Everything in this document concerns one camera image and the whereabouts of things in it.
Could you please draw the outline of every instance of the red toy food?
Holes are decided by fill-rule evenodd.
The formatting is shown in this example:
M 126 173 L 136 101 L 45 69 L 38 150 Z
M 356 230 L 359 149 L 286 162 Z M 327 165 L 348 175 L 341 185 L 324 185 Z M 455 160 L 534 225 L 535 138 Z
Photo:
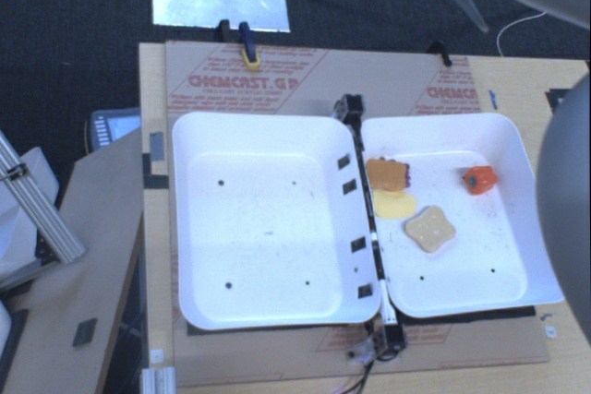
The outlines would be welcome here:
M 473 196 L 483 194 L 497 184 L 499 178 L 490 166 L 474 166 L 464 174 L 464 183 Z

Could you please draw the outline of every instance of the black clamp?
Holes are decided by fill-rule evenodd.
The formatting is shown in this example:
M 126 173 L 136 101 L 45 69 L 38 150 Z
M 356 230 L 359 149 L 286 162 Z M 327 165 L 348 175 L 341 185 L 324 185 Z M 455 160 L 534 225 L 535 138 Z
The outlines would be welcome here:
M 260 66 L 260 56 L 257 53 L 257 46 L 248 22 L 241 22 L 238 25 L 240 42 L 243 45 L 241 55 L 248 69 L 258 69 Z M 230 20 L 222 20 L 213 32 L 213 39 L 216 42 L 231 42 Z
M 363 150 L 363 143 L 361 141 L 361 115 L 366 110 L 363 103 L 363 96 L 345 94 L 339 101 L 334 104 L 332 117 L 336 118 L 345 125 L 348 125 L 353 130 L 353 137 L 356 145 Z
M 450 55 L 447 52 L 447 46 L 440 42 L 439 40 L 435 40 L 427 49 L 428 54 L 440 54 L 441 61 L 445 64 L 446 67 L 450 67 L 453 65 L 452 60 L 450 59 Z

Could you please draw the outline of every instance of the white plastic tray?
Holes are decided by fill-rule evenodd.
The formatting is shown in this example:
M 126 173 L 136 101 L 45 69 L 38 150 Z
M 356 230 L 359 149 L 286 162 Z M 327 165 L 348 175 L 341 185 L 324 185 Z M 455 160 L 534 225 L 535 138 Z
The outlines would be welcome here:
M 514 124 L 497 113 L 370 119 L 364 159 L 410 165 L 417 212 L 441 207 L 456 236 L 428 254 L 405 220 L 377 218 L 389 293 L 409 316 L 444 316 L 558 302 L 537 219 L 535 180 Z M 499 182 L 471 196 L 462 176 L 490 165 Z
M 187 321 L 247 328 L 358 323 L 376 313 L 367 213 L 344 125 L 190 113 L 175 123 L 172 144 Z M 365 247 L 352 251 L 359 238 Z
M 438 205 L 456 229 L 427 254 L 404 234 L 405 220 L 377 218 L 396 307 L 427 317 L 562 299 L 537 221 L 534 176 L 509 120 L 495 113 L 369 119 L 362 135 L 364 159 L 410 164 L 406 191 L 417 211 Z M 343 124 L 190 113 L 175 123 L 172 148 L 179 301 L 188 322 L 251 328 L 375 315 L 368 217 Z M 471 196 L 462 175 L 484 164 L 499 182 Z

